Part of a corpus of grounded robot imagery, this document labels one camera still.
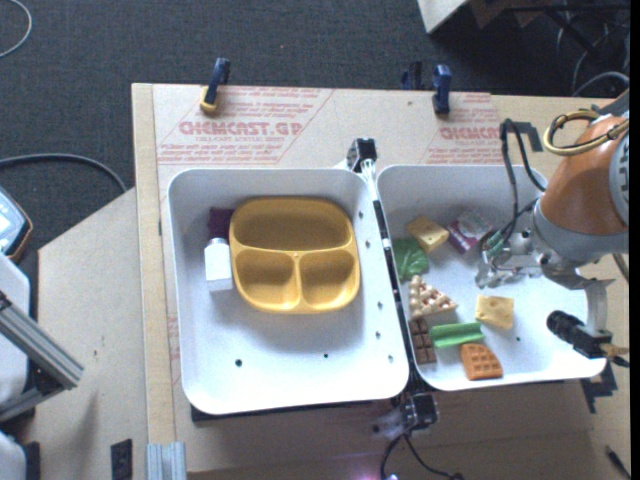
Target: purple object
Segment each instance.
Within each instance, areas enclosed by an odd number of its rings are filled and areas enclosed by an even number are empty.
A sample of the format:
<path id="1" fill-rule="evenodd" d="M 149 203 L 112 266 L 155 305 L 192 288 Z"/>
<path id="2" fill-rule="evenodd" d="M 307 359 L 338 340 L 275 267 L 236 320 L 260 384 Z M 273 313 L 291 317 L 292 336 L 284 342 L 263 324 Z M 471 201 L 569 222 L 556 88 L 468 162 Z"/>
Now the purple object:
<path id="1" fill-rule="evenodd" d="M 229 227 L 234 210 L 228 208 L 211 208 L 209 210 L 209 238 L 229 240 Z"/>

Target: black floor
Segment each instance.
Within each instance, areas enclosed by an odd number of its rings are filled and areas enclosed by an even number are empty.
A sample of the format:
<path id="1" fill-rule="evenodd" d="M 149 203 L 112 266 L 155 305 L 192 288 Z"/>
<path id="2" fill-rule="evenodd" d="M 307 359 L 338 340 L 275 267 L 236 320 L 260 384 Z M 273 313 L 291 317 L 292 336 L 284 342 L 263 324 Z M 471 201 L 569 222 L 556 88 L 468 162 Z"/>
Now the black floor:
<path id="1" fill-rule="evenodd" d="M 20 1 L 33 30 L 0 58 L 0 159 L 83 155 L 107 164 L 128 187 L 131 84 L 206 83 L 219 56 L 231 60 L 229 83 L 237 85 L 399 89 L 403 71 L 420 60 L 447 64 L 457 91 L 569 96 L 601 72 L 629 73 L 624 11 L 563 14 L 597 45 L 595 62 L 581 59 L 584 48 L 544 15 L 524 29 L 504 15 L 480 31 L 463 8 L 427 35 L 416 0 Z M 22 11 L 0 0 L 0 51 L 25 26 Z M 608 79 L 583 95 L 621 90 Z M 120 193 L 107 176 L 72 162 L 0 163 L 0 186 L 32 217 L 32 250 Z M 117 237 L 96 239 L 117 248 Z"/>

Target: white bottle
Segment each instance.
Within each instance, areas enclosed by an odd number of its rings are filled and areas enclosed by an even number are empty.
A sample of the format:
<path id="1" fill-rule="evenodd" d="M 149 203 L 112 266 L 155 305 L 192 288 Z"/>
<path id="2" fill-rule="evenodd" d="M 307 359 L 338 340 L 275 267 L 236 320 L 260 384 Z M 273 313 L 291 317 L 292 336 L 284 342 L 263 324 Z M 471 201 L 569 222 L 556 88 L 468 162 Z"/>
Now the white bottle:
<path id="1" fill-rule="evenodd" d="M 212 238 L 204 249 L 204 265 L 210 292 L 231 290 L 231 250 L 224 238 Z"/>

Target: yellow toy cheese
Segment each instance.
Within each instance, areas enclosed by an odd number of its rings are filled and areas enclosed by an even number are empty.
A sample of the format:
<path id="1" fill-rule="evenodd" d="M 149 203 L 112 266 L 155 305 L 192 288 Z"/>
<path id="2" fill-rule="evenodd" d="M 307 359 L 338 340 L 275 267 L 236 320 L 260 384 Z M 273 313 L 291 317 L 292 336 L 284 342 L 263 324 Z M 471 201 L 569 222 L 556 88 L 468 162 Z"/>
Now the yellow toy cheese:
<path id="1" fill-rule="evenodd" d="M 449 231 L 430 221 L 424 215 L 409 222 L 407 231 L 420 243 L 426 253 L 433 251 L 449 238 Z"/>
<path id="2" fill-rule="evenodd" d="M 513 327 L 514 300 L 510 297 L 478 295 L 476 320 L 501 329 Z"/>

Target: yellow divided plate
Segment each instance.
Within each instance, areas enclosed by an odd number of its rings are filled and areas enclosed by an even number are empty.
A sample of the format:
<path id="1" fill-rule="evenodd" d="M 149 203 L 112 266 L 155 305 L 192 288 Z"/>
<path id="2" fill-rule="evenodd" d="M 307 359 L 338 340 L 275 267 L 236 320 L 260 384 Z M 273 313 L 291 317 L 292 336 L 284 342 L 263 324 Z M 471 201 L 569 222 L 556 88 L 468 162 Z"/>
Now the yellow divided plate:
<path id="1" fill-rule="evenodd" d="M 358 293 L 360 264 L 351 221 L 325 199 L 247 201 L 233 213 L 229 245 L 236 288 L 256 309 L 335 311 Z"/>

